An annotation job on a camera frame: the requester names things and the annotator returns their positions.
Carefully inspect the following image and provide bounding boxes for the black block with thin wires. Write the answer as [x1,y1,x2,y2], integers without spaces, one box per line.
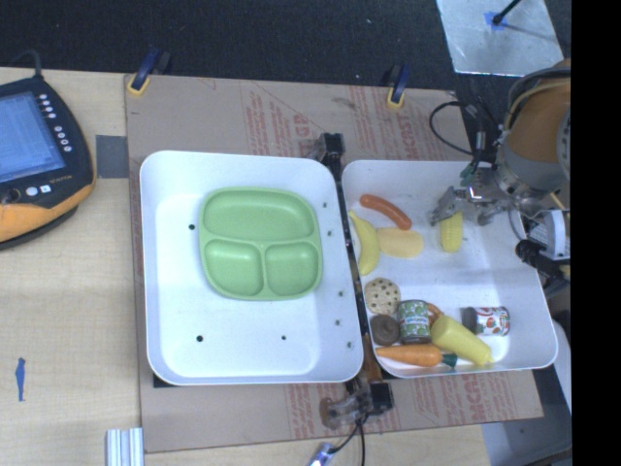
[367,381,395,415]
[315,132,346,165]

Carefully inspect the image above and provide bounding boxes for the yellow corn cob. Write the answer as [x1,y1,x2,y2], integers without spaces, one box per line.
[439,210,464,254]

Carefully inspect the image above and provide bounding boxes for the beige chocolate chip biscuit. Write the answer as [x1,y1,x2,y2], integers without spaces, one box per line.
[363,277,402,316]

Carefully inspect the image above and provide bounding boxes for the yellow banana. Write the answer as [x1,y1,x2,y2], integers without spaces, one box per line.
[346,210,381,278]

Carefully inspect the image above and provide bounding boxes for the brown cardboard board, red print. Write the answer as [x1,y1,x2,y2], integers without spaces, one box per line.
[123,73,545,455]

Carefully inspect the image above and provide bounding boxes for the green divided plate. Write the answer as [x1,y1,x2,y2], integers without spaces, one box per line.
[198,186,324,303]

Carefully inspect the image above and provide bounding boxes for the orange sausage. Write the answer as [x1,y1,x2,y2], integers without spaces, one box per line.
[359,193,413,231]

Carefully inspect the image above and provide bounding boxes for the orange carrot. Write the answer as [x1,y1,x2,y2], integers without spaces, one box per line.
[374,344,459,370]

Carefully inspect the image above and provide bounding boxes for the thin black and white rod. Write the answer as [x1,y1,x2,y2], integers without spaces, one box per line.
[327,151,376,383]

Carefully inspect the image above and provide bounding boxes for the white plastic tray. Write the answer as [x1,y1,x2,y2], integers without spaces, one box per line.
[139,150,366,387]
[340,158,560,380]

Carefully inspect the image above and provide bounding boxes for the brown doughnut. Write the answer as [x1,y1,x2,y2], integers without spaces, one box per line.
[369,313,402,348]

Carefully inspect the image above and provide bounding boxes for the red and white can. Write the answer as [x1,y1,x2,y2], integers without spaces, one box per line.
[460,306,511,338]

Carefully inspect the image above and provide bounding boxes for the black cylinder on white bracket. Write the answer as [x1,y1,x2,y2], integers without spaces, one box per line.
[515,208,572,281]

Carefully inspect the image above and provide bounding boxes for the yellow squeeze bottle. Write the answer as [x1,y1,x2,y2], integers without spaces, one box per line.
[430,314,496,366]

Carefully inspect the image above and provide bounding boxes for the green label can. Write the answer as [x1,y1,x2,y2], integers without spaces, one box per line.
[397,299,433,346]

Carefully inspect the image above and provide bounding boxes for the pale yellow potato slice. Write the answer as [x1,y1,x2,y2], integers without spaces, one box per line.
[376,226,425,261]

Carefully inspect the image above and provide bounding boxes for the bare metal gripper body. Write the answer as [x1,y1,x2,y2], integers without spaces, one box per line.
[459,166,531,218]

